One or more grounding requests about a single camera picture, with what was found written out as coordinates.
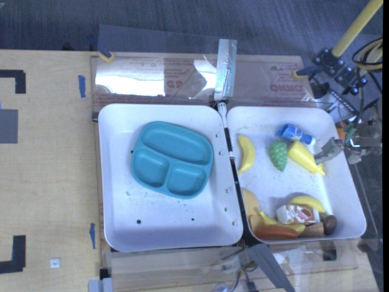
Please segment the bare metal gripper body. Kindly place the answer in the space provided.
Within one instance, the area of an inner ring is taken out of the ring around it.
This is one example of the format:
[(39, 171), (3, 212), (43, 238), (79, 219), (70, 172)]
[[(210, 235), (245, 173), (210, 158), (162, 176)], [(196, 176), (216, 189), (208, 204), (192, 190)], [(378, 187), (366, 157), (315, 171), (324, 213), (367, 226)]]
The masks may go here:
[(346, 127), (344, 138), (348, 149), (348, 162), (357, 164), (364, 156), (380, 155), (382, 153), (382, 135), (373, 125), (357, 125)]

